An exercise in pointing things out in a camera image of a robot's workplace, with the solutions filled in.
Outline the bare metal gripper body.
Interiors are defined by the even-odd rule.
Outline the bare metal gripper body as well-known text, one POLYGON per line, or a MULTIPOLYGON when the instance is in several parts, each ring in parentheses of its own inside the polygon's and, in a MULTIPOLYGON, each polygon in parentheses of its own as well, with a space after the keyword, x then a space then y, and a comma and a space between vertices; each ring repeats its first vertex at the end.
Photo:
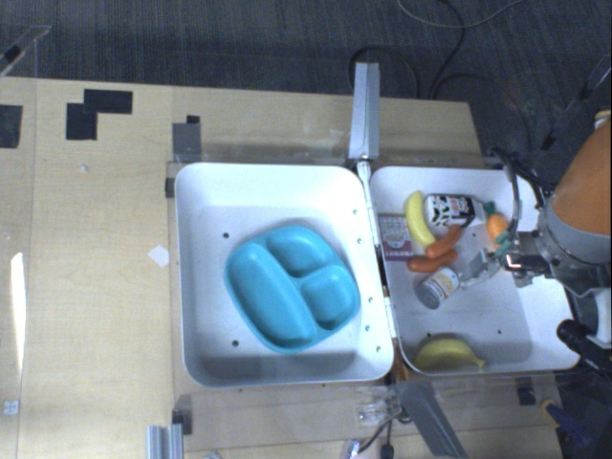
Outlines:
POLYGON ((512 275, 517 288, 532 285, 537 277, 551 277, 549 262, 538 251, 538 230, 519 231, 503 255, 502 267, 512 275))

